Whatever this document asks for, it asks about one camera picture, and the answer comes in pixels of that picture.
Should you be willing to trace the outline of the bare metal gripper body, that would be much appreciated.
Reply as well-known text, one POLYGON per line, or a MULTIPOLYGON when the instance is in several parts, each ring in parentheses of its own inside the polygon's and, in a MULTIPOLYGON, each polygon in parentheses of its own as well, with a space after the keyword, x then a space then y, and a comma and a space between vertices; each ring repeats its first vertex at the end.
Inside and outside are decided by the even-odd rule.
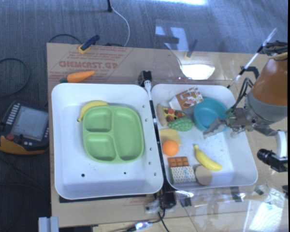
POLYGON ((270 127, 274 122, 260 117, 251 109, 235 108, 225 118, 226 125, 236 133, 257 131, 265 136, 276 136, 278 134, 277 130, 270 127))

